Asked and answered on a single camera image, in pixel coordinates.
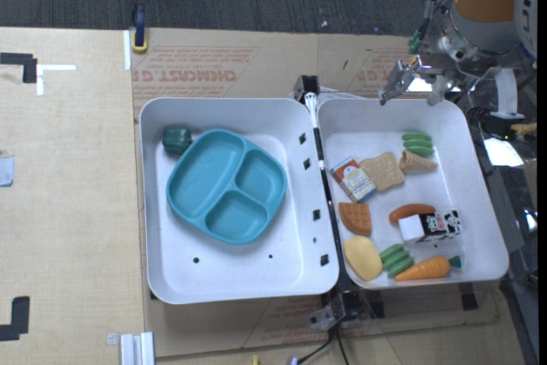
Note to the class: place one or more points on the brown cardboard board red print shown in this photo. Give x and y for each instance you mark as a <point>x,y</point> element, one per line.
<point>239,68</point>

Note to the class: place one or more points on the cow print milk carton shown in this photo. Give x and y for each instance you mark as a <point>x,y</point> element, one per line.
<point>440,225</point>

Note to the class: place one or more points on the white plastic tray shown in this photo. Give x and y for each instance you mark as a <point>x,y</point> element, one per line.
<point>239,273</point>
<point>474,201</point>

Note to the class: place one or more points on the black cylinder on white bracket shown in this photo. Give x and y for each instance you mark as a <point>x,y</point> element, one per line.
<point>507,92</point>

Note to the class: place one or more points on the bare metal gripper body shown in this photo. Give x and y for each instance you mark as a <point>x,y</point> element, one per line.
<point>455,55</point>

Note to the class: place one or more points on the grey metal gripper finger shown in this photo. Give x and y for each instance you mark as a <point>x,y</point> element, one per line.
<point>399,79</point>
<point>439,90</point>

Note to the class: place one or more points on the thin black and white rod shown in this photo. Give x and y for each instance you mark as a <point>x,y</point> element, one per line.
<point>318,145</point>

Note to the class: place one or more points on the beige toy ice cream cone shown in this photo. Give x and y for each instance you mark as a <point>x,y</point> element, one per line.
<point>414,162</point>

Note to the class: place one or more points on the green toy pea pods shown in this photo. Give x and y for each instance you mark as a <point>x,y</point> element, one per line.
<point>418,143</point>
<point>395,260</point>

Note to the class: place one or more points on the orange toy carrot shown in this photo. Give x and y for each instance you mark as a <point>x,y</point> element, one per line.
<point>425,268</point>

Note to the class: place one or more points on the green toy pepper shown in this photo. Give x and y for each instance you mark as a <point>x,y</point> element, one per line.
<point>175,139</point>

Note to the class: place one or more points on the orange toy sausage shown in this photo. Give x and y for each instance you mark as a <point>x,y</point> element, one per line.
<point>408,210</point>

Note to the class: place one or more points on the tan toy bread slice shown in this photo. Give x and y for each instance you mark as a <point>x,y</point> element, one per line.
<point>383,172</point>

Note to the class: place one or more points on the red and white small carton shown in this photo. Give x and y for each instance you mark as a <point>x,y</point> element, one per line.
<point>354,180</point>

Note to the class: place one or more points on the orange toy waffle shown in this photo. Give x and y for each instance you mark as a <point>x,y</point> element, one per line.
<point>355,218</point>

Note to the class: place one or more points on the yellow toy potato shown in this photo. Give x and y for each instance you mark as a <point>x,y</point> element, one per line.
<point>362,257</point>

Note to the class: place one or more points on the blue divided plate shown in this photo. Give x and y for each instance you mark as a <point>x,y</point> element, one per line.
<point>205,179</point>

